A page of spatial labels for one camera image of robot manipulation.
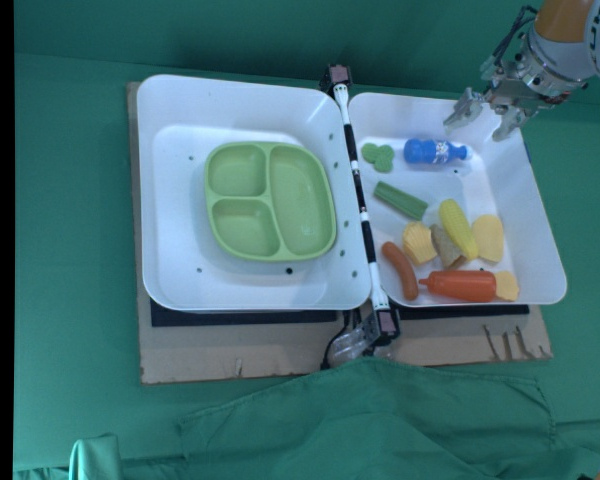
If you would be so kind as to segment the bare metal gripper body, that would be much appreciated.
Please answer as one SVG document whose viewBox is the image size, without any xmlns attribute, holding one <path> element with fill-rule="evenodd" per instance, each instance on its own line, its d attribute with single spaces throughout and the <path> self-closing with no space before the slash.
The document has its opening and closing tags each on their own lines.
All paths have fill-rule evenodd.
<svg viewBox="0 0 600 480">
<path fill-rule="evenodd" d="M 512 60 L 493 57 L 486 61 L 484 80 L 484 101 L 501 115 L 511 109 L 526 115 L 551 109 L 588 85 L 587 78 L 559 74 L 529 49 L 516 53 Z"/>
</svg>

